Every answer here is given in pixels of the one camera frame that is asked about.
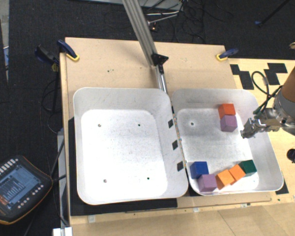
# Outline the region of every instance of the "blue cube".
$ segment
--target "blue cube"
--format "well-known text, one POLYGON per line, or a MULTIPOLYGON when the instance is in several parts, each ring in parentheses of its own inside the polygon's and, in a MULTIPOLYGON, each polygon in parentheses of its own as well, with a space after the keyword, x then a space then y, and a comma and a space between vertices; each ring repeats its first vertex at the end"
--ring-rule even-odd
POLYGON ((190 173, 192 179, 197 179, 202 174, 208 174, 207 162, 194 162, 190 166, 190 173))

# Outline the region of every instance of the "black bracket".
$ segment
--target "black bracket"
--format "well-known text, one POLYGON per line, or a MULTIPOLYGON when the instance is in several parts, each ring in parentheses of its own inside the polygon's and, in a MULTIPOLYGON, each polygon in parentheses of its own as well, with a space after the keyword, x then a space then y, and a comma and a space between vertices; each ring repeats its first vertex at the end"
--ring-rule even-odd
POLYGON ((152 60, 155 66, 158 65, 159 73, 164 74, 163 64, 168 60, 168 57, 160 54, 152 54, 152 60))

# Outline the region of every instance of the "yellow clamp pad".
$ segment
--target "yellow clamp pad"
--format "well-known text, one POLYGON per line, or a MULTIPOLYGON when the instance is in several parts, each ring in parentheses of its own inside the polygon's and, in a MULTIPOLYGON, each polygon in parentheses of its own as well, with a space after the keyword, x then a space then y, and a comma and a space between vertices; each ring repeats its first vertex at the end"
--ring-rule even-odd
POLYGON ((225 60, 227 60, 228 57, 225 57, 225 58, 221 59, 220 54, 218 54, 218 55, 216 55, 216 58, 217 58, 218 61, 225 61, 225 60))
POLYGON ((76 58, 72 57, 71 55, 67 54, 67 57, 71 60, 73 60, 74 62, 77 62, 80 59, 80 55, 76 54, 76 58))

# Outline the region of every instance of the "black floor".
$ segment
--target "black floor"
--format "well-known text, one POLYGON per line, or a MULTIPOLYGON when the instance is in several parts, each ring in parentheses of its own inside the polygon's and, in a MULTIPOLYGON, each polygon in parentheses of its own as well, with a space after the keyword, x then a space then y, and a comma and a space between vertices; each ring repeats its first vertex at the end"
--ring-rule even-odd
MULTIPOLYGON (((289 48, 295 42, 295 0, 262 27, 255 25, 283 1, 189 0, 178 17, 160 22, 152 36, 155 41, 238 48, 234 58, 295 59, 289 48)), ((56 41, 67 36, 124 40, 136 36, 123 6, 84 1, 10 0, 9 25, 8 86, 0 59, 0 161, 22 154, 49 173, 47 159, 52 164, 57 153, 53 131, 61 129, 61 113, 51 116, 41 108, 44 88, 55 74, 35 58, 35 48, 42 44, 57 55, 56 41)), ((51 105, 52 98, 47 97, 45 106, 51 105)), ((28 216, 11 226, 0 225, 0 236, 23 235, 30 220, 28 216)), ((59 226, 51 193, 37 210, 28 235, 47 236, 59 226)))

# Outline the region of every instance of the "cube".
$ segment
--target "cube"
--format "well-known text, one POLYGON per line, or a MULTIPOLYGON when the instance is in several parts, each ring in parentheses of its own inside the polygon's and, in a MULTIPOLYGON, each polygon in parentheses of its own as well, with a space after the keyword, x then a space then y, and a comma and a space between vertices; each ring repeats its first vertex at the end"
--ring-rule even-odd
POLYGON ((245 177, 249 177, 257 172, 257 168, 256 168, 253 160, 242 161, 238 165, 246 173, 245 177))
POLYGON ((215 176, 217 188, 221 190, 235 181, 229 170, 224 170, 215 176))
POLYGON ((224 132, 233 132, 237 129, 236 116, 223 116, 220 119, 221 130, 224 132))
POLYGON ((212 192, 217 188, 214 174, 202 174, 198 178, 200 192, 212 192))
POLYGON ((238 180, 246 176, 245 171, 243 171, 238 164, 230 168, 229 171, 232 174, 233 178, 235 179, 235 181, 231 184, 234 184, 235 182, 237 182, 238 180))
POLYGON ((223 116, 228 115, 228 116, 234 116, 236 115, 235 107, 233 103, 224 103, 219 106, 218 108, 218 113, 220 115, 220 119, 223 118, 223 116))
POLYGON ((202 174, 208 174, 207 162, 194 162, 190 166, 190 173, 192 179, 197 179, 202 174))

